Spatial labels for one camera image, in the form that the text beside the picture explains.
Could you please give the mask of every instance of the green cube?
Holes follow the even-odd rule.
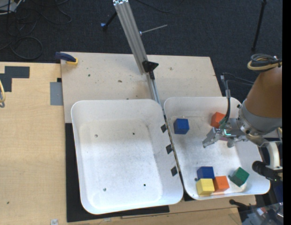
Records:
[[[234,171],[232,176],[229,175],[228,177],[233,183],[240,187],[246,182],[248,176],[249,173],[242,169],[241,167],[239,167],[237,170]]]

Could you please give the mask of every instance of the white tray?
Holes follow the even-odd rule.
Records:
[[[239,104],[238,100],[231,98],[231,118],[238,117]],[[226,110],[226,97],[171,97],[164,103],[184,188],[193,199],[265,194],[270,188],[270,181],[252,170],[254,161],[262,161],[258,147],[252,142],[238,142],[234,147],[228,148],[226,141],[219,140],[203,148],[202,141],[212,128],[212,115],[215,112],[225,114]],[[186,135],[174,133],[173,123],[177,118],[188,119],[190,129]],[[242,167],[250,175],[241,187],[228,179],[228,190],[214,192],[210,196],[198,196],[195,178],[201,166],[212,166],[215,176],[232,175],[238,167]]]
[[[151,99],[79,101],[71,109],[86,211],[175,204],[183,196],[162,107]]]

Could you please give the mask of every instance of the yellow cube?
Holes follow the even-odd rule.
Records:
[[[198,196],[210,196],[215,191],[213,179],[201,178],[196,182]]]

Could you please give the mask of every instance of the blue clamp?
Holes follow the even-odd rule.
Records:
[[[77,65],[78,59],[63,52],[56,52],[55,59],[65,60],[67,64]]]

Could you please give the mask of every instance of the black tripod leg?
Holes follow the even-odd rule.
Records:
[[[102,26],[102,28],[103,28],[104,31],[107,30],[109,24],[113,21],[113,19],[116,17],[116,15],[117,15],[117,12],[115,12],[115,13],[112,15],[112,17],[109,19],[109,21],[108,21],[107,23],[101,23],[101,26]]]
[[[267,0],[263,0],[262,1],[262,7],[261,7],[261,12],[260,12],[258,27],[257,27],[257,31],[256,31],[256,36],[254,38],[254,43],[253,43],[252,50],[255,50],[256,49],[256,44],[257,44],[257,40],[258,40],[258,36],[259,36],[259,32],[260,32],[260,27],[261,27],[263,13],[264,13],[264,8],[265,8],[266,3],[267,3]]]

